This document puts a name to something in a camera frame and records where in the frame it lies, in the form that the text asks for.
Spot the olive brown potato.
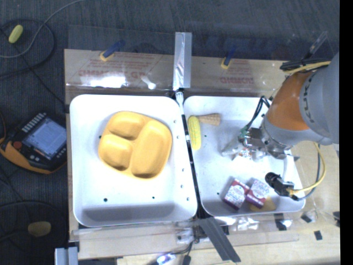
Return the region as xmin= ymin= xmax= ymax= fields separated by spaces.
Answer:
xmin=27 ymin=221 xmax=52 ymax=238

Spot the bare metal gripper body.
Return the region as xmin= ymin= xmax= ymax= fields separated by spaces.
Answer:
xmin=238 ymin=127 xmax=293 ymax=160

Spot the brown cardboard board red print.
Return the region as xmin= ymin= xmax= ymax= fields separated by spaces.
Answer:
xmin=63 ymin=48 xmax=340 ymax=260

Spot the tan ice cream cone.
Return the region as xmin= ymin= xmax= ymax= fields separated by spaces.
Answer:
xmin=198 ymin=113 xmax=221 ymax=127

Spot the yellow corn cob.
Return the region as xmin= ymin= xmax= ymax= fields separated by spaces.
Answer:
xmin=187 ymin=115 xmax=202 ymax=151

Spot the purple carton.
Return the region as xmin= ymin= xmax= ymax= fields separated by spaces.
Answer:
xmin=245 ymin=178 xmax=271 ymax=209

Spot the red carton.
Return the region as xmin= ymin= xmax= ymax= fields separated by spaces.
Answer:
xmin=222 ymin=178 xmax=250 ymax=211

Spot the yellow flat wedge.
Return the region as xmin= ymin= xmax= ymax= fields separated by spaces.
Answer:
xmin=249 ymin=196 xmax=277 ymax=213

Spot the yellow-green oval toy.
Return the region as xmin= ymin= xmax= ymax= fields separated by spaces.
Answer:
xmin=8 ymin=24 xmax=24 ymax=44

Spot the black cylinder on white bracket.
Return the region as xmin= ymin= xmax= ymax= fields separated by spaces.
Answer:
xmin=264 ymin=153 xmax=295 ymax=197

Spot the white plastic tray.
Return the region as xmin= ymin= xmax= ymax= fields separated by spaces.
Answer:
xmin=69 ymin=94 xmax=199 ymax=228
xmin=183 ymin=95 xmax=307 ymax=218

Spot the yellow divided plate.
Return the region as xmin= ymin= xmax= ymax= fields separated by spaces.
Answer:
xmin=98 ymin=110 xmax=173 ymax=179

